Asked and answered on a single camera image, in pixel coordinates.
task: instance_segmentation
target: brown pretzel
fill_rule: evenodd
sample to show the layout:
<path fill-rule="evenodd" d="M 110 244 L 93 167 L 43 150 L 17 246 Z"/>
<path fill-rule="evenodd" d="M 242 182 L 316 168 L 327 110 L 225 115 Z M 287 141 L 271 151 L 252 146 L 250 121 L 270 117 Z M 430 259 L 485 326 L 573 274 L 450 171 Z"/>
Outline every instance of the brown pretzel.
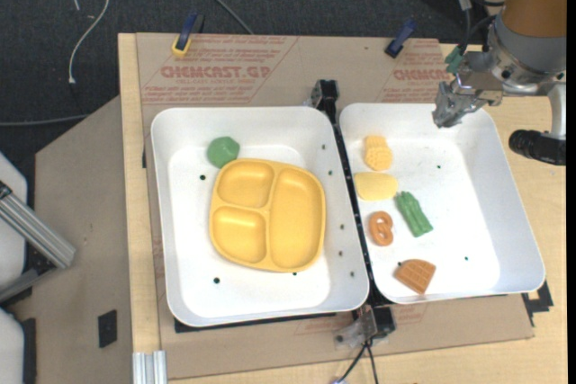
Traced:
<path fill-rule="evenodd" d="M 376 211 L 369 221 L 370 234 L 374 242 L 380 246 L 388 246 L 392 243 L 392 217 L 386 211 Z"/>

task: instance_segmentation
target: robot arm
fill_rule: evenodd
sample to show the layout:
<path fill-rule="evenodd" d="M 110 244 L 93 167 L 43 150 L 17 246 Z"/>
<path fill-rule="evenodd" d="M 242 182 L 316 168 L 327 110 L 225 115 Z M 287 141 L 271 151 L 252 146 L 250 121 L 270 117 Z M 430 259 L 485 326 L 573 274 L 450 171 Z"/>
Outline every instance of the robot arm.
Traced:
<path fill-rule="evenodd" d="M 436 96 L 434 123 L 451 127 L 503 96 L 547 96 L 553 109 L 546 133 L 519 130 L 510 148 L 528 158 L 566 165 L 567 0 L 506 0 L 490 25 L 483 52 L 466 52 Z"/>

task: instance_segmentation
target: yellow plate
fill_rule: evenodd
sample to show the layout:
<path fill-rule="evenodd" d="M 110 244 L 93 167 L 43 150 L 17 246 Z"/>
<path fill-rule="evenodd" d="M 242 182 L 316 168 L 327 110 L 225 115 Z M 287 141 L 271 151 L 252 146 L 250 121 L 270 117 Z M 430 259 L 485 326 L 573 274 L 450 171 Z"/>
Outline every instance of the yellow plate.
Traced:
<path fill-rule="evenodd" d="M 241 158 L 223 166 L 216 178 L 210 238 L 234 263 L 302 271 L 320 256 L 325 226 L 324 190 L 307 170 Z"/>

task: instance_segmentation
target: wooden table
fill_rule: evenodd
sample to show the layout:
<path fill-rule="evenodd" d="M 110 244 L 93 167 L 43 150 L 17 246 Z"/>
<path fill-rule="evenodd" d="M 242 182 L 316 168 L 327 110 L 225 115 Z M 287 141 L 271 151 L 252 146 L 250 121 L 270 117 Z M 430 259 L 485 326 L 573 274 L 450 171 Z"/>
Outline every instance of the wooden table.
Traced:
<path fill-rule="evenodd" d="M 451 47 L 444 46 L 443 49 L 449 51 Z M 161 349 L 161 343 L 150 238 L 149 192 L 146 173 L 142 168 L 144 139 L 136 35 L 119 36 L 119 55 L 132 344 L 133 352 L 152 353 Z M 550 109 L 545 98 L 509 98 L 500 107 L 487 111 L 495 120 L 504 145 L 508 144 L 509 135 L 516 129 L 550 128 Z M 507 156 L 544 259 L 554 306 L 550 312 L 535 316 L 535 337 L 528 340 L 378 356 L 375 360 L 381 382 L 525 384 L 568 381 L 566 170 L 565 167 L 527 160 L 508 150 Z M 341 375 L 348 364 L 342 361 L 323 362 L 174 382 L 329 383 Z M 361 360 L 347 381 L 351 384 L 372 382 L 370 362 Z"/>

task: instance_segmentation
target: brown toy pie slice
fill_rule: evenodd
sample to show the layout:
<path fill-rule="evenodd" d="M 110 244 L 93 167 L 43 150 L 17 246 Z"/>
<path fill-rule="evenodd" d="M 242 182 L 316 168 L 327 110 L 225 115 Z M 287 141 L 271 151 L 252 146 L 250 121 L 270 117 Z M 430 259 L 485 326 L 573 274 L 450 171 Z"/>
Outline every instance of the brown toy pie slice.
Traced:
<path fill-rule="evenodd" d="M 394 277 L 417 293 L 424 294 L 435 271 L 436 266 L 428 261 L 409 259 L 396 269 Z"/>

